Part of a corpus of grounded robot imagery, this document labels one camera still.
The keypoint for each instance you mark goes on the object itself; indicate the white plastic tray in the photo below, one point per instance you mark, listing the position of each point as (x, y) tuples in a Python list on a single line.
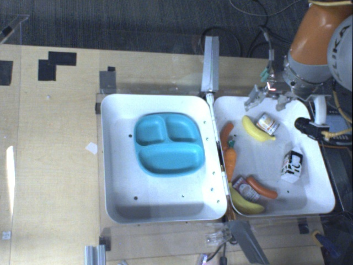
[(300, 203), (124, 175)]

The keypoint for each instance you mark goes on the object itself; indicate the small white can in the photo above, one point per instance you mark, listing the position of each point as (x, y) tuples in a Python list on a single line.
[(267, 123)]

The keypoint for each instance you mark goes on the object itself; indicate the orange carrot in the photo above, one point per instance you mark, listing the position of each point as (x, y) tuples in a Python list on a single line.
[(230, 161)]

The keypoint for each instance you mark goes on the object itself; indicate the orange sausage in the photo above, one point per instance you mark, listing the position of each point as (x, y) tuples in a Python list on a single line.
[(262, 189), (225, 132)]

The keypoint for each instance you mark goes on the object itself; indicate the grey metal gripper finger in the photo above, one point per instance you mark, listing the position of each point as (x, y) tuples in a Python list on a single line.
[(254, 97), (284, 101)]

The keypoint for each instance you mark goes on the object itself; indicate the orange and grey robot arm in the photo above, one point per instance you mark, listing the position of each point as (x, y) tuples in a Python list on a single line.
[(311, 37)]

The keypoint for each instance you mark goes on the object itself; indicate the black cylinder on white bracket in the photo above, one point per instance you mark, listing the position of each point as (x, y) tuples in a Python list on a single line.
[(310, 127)]

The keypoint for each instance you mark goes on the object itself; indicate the yellow banana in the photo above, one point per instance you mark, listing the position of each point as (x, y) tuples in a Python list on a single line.
[(245, 206), (255, 131)]

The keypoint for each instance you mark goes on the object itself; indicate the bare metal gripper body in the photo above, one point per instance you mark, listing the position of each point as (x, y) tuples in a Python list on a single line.
[(299, 89)]

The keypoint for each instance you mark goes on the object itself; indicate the blue divided plate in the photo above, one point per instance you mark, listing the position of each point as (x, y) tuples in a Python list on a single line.
[(169, 159)]

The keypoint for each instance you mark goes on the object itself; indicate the black and white carton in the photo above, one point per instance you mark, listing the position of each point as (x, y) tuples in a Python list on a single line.
[(292, 166)]

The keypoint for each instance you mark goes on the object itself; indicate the red and white packet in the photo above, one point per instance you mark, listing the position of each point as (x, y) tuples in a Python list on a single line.
[(245, 190)]

